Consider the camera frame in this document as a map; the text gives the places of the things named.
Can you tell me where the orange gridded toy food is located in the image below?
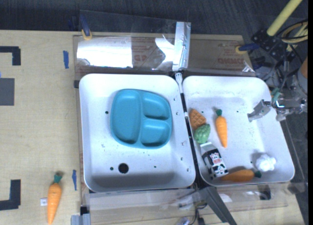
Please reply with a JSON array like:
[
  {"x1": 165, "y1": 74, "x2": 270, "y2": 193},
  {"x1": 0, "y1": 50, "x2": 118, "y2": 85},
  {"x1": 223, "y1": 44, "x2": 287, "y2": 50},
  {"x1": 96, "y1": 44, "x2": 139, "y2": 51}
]
[{"x1": 188, "y1": 108, "x2": 207, "y2": 130}]

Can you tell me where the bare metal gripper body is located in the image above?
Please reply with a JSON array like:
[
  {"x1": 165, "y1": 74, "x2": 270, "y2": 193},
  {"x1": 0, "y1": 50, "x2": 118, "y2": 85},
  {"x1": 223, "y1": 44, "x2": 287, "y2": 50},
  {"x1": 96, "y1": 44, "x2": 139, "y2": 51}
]
[{"x1": 270, "y1": 96, "x2": 308, "y2": 122}]

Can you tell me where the white plastic tray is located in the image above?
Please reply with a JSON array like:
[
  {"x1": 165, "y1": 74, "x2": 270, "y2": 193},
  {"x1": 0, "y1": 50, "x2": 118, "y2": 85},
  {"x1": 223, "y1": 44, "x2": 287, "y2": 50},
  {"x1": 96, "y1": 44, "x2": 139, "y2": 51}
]
[
  {"x1": 182, "y1": 75, "x2": 295, "y2": 188},
  {"x1": 78, "y1": 73, "x2": 197, "y2": 193}
]

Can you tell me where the white cauliflower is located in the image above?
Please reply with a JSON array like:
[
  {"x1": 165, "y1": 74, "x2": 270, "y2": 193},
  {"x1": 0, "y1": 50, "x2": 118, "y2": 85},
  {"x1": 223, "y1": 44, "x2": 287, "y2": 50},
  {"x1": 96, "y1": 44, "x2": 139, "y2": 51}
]
[{"x1": 255, "y1": 154, "x2": 277, "y2": 172}]

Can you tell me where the white cow print milk carton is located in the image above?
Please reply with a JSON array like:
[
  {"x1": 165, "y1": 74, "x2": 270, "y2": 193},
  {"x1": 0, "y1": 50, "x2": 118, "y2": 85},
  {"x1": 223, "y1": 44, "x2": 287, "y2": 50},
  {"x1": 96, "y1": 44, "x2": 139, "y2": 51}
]
[{"x1": 200, "y1": 142, "x2": 229, "y2": 180}]

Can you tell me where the blue divided plate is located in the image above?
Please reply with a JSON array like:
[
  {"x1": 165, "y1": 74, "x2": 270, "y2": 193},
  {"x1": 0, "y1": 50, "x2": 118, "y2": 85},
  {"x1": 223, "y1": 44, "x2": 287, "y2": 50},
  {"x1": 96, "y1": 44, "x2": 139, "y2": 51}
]
[{"x1": 110, "y1": 89, "x2": 173, "y2": 150}]

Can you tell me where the orange carrot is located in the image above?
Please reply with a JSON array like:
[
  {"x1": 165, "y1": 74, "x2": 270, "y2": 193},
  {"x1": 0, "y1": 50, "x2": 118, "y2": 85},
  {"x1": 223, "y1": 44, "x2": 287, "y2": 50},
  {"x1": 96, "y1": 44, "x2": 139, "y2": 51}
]
[
  {"x1": 46, "y1": 173, "x2": 63, "y2": 225},
  {"x1": 221, "y1": 169, "x2": 263, "y2": 183},
  {"x1": 214, "y1": 108, "x2": 228, "y2": 149}
]

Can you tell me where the green broccoli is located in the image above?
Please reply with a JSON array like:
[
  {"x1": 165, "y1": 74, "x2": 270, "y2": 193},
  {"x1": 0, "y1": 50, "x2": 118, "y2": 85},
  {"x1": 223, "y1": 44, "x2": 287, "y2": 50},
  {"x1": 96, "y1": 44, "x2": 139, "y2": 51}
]
[{"x1": 194, "y1": 123, "x2": 211, "y2": 145}]

